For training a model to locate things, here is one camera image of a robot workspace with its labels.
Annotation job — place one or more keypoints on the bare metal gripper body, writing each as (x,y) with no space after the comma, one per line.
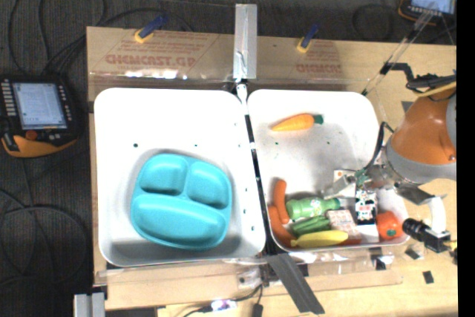
(378,179)

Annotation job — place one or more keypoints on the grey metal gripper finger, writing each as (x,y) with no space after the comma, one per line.
(335,191)
(342,177)

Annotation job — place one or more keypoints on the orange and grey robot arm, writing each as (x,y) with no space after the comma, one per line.
(419,137)

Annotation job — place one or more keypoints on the white plastic tray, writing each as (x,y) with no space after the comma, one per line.
(326,152)
(167,119)

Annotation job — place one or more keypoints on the black and white carton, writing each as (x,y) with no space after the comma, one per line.
(366,206)

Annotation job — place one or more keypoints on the pink packet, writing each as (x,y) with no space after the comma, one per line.
(343,222)

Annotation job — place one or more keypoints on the green plastic bottle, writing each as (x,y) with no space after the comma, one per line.
(308,208)

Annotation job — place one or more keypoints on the green pea pod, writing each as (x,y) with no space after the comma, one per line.
(310,225)

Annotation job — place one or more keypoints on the orange bell pepper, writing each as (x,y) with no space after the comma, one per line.
(388,224)

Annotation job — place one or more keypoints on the yellow banana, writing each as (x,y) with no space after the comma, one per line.
(323,238)

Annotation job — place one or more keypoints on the orange sausage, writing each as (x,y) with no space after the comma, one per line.
(280,196)
(279,230)

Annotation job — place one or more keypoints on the orange carrot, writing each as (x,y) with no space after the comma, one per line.
(293,123)

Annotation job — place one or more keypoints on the blue divided plate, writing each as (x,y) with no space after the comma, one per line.
(178,204)

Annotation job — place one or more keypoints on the brown cardboard board red print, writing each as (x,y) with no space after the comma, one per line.
(208,52)

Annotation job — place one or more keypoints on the black cylinder on white bracket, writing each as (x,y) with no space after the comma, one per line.
(426,232)

